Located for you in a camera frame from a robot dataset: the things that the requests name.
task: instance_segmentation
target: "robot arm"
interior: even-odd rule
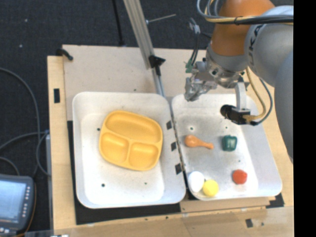
[[[222,115],[237,124],[258,124],[243,100],[247,84],[241,74],[250,68],[263,85],[275,87],[277,120],[293,161],[294,7],[275,7],[269,0],[208,0],[202,12],[200,2],[198,13],[216,24],[205,60],[187,70],[192,75],[185,98],[194,101],[217,85],[235,88],[237,106],[223,106]]]

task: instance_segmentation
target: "black bracket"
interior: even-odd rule
[[[65,49],[63,49],[63,48],[58,48],[57,50],[56,50],[56,55],[57,56],[63,56],[63,55],[65,55],[67,58],[68,58],[68,60],[70,60],[70,61],[72,61],[74,58],[73,58],[73,56],[71,56]]]
[[[161,76],[160,66],[165,61],[166,61],[165,59],[159,58],[159,57],[154,56],[154,55],[149,56],[150,65],[152,68],[155,68],[157,76]]]

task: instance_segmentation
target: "white tray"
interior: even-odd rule
[[[125,110],[157,121],[163,132],[158,164],[148,171],[113,165],[99,153],[102,123],[112,111]],[[166,99],[150,93],[82,92],[73,99],[73,130],[76,190],[79,201],[89,208],[113,208],[172,204],[186,193],[174,129]]]
[[[281,192],[279,176],[268,140],[262,125],[237,125],[220,114],[223,105],[236,106],[235,94],[206,94],[194,102],[187,102],[183,95],[172,100],[172,109],[180,152],[187,177],[192,171],[201,172],[206,179],[219,184],[214,197],[206,197],[203,191],[192,194],[200,200],[230,198],[272,197]],[[251,114],[258,114],[255,103],[248,97],[247,107]],[[214,144],[214,149],[185,146],[185,136],[196,137]],[[233,152],[222,150],[222,137],[237,137],[237,148]],[[232,171],[243,169],[248,173],[247,182],[236,185]]]

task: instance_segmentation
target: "black floor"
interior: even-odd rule
[[[194,47],[193,33],[186,23],[193,17],[203,32],[213,26],[196,12],[197,0],[141,0],[146,19],[176,14],[149,24],[154,47]],[[275,5],[293,5],[294,0],[271,0]],[[117,0],[123,40],[136,46],[122,0]],[[208,43],[205,38],[201,48]],[[49,129],[47,96],[48,55],[63,44],[118,45],[119,35],[111,0],[0,0],[0,67],[14,72],[30,87],[38,103],[40,130]],[[37,131],[33,99],[21,81],[0,71],[0,145],[22,134]],[[38,137],[18,140],[0,150],[0,157],[16,164],[21,175],[32,175],[36,166]],[[40,161],[45,167],[45,148]],[[0,161],[0,173],[14,175],[14,169]],[[47,177],[35,176],[37,207],[30,230],[49,229]]]

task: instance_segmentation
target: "yellow ball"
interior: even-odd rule
[[[203,192],[208,197],[213,197],[218,193],[218,183],[214,180],[207,180],[203,185]]]

